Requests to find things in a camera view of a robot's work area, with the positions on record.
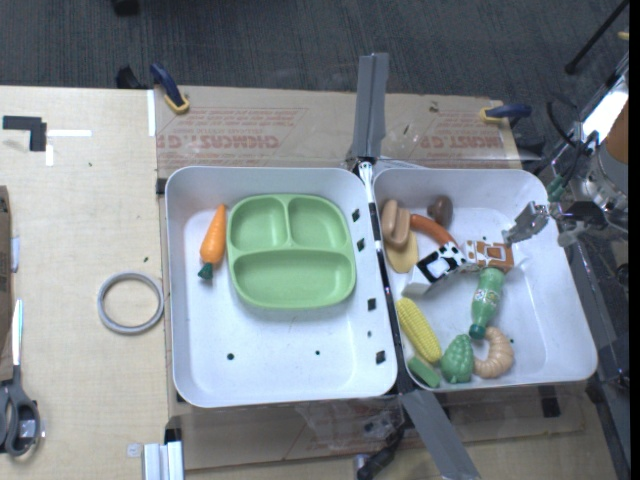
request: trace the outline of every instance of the scissors blade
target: scissors blade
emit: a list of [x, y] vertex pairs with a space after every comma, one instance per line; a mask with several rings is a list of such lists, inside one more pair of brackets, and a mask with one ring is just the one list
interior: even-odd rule
[[20, 350], [22, 349], [22, 299], [16, 300], [16, 307], [13, 310], [13, 321], [11, 323], [11, 353], [13, 354], [13, 364], [20, 364]]

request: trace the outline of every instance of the green plate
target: green plate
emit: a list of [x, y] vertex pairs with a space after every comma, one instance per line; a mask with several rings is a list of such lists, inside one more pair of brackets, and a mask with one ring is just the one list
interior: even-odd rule
[[243, 199], [229, 213], [227, 254], [237, 292], [259, 307], [330, 306], [345, 299], [356, 281], [346, 220], [318, 196]]

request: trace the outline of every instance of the scissors handle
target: scissors handle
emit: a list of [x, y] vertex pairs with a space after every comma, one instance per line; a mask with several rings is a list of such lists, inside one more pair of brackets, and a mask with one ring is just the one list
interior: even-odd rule
[[[0, 437], [2, 429], [6, 429], [4, 448], [13, 457], [24, 455], [35, 443], [40, 432], [40, 414], [38, 407], [22, 390], [20, 384], [20, 367], [13, 367], [13, 382], [2, 386], [3, 394], [0, 395], [0, 408], [4, 405], [6, 414], [7, 404], [9, 406], [9, 424], [4, 422], [6, 416], [0, 416]], [[35, 428], [33, 435], [21, 435], [20, 422], [33, 421]]]

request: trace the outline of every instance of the yellow toy corn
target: yellow toy corn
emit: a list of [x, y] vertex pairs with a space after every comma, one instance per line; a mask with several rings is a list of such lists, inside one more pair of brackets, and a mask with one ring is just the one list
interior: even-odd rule
[[400, 327], [416, 352], [430, 363], [437, 363], [442, 357], [440, 342], [420, 308], [411, 299], [403, 297], [396, 302], [396, 311]]

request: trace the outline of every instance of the carrot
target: carrot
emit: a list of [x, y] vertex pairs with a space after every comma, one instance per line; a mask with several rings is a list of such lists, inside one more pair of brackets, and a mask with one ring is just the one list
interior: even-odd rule
[[222, 260], [227, 233], [227, 214], [223, 204], [219, 205], [211, 219], [211, 224], [200, 246], [200, 258], [204, 262], [198, 276], [202, 279], [213, 278], [213, 266]]
[[438, 245], [442, 246], [447, 242], [456, 243], [451, 234], [435, 220], [412, 213], [409, 222], [411, 229], [415, 229], [416, 231], [421, 231], [422, 233], [429, 235], [438, 242]]

